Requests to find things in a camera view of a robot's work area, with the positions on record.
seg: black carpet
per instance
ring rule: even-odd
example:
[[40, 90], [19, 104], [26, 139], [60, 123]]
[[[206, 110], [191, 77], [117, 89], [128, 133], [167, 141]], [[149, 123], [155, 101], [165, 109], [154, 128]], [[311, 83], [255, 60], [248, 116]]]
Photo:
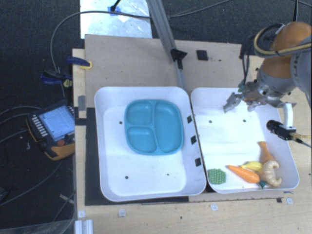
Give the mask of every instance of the black carpet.
[[[223, 0], [163, 0], [168, 15], [191, 11]], [[312, 0], [301, 0], [308, 4]], [[294, 1], [234, 0], [200, 13], [171, 18], [175, 39], [242, 43], [248, 36], [271, 24], [293, 19]], [[0, 0], [0, 112], [13, 106], [45, 107], [59, 101], [59, 85], [44, 85], [43, 69], [52, 70], [49, 44], [53, 30], [68, 15], [79, 11], [79, 0]], [[298, 20], [311, 24], [311, 8], [299, 5]], [[152, 25], [153, 36], [157, 33]], [[79, 17], [67, 21], [55, 37], [57, 66], [69, 73], [66, 57], [72, 48], [82, 48]], [[71, 100], [72, 91], [66, 90]], [[0, 116], [28, 113], [22, 109]], [[0, 140], [25, 129], [19, 117], [0, 125]], [[50, 161], [27, 133], [0, 144], [0, 187], [10, 194], [6, 200], [24, 193], [49, 176], [59, 165]], [[33, 191], [0, 206], [0, 229], [51, 222], [73, 187], [72, 157]], [[56, 221], [70, 219], [73, 205], [67, 204]]]

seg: screen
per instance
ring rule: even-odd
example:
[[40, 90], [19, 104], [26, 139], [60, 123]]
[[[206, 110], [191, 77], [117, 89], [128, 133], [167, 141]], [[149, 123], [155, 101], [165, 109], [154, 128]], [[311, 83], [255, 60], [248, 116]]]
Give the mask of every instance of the screen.
[[41, 114], [39, 118], [54, 141], [64, 138], [66, 134], [73, 133], [75, 130], [74, 117], [66, 106]]

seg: orange carrot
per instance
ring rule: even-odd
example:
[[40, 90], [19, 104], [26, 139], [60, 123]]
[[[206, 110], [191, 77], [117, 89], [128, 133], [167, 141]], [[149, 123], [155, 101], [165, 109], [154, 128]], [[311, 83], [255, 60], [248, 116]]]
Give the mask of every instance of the orange carrot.
[[243, 180], [247, 181], [248, 183], [258, 183], [260, 181], [259, 175], [256, 174], [255, 172], [231, 165], [228, 165], [228, 168], [236, 175], [240, 176]]
[[275, 160], [275, 158], [270, 154], [265, 141], [260, 141], [259, 146], [262, 150], [262, 164], [265, 164], [268, 160]]

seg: yellow banana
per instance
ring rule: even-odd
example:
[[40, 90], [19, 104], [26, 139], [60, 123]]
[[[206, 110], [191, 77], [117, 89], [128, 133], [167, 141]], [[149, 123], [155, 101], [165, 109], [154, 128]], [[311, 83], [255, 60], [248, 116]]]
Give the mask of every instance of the yellow banana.
[[256, 172], [261, 172], [263, 165], [258, 161], [249, 161], [245, 165], [241, 165], [241, 168], [247, 168]]

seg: blue plate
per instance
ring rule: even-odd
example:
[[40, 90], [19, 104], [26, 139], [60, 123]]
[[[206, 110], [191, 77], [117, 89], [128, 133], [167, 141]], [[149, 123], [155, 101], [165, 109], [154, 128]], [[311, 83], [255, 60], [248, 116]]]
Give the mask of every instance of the blue plate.
[[129, 147], [145, 155], [168, 155], [183, 145], [179, 109], [165, 100], [136, 100], [125, 111], [125, 133]]

